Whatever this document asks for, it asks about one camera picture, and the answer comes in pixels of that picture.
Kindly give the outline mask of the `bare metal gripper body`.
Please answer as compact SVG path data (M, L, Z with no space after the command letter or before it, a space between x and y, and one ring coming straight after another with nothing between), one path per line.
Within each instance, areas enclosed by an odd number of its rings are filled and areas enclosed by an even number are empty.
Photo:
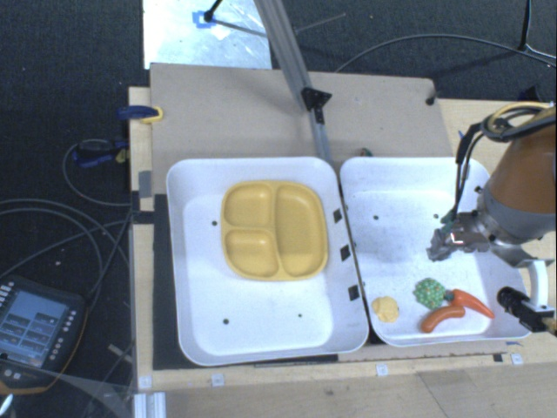
M465 253L485 253L490 250L486 229L477 212L460 212L448 234L447 244Z

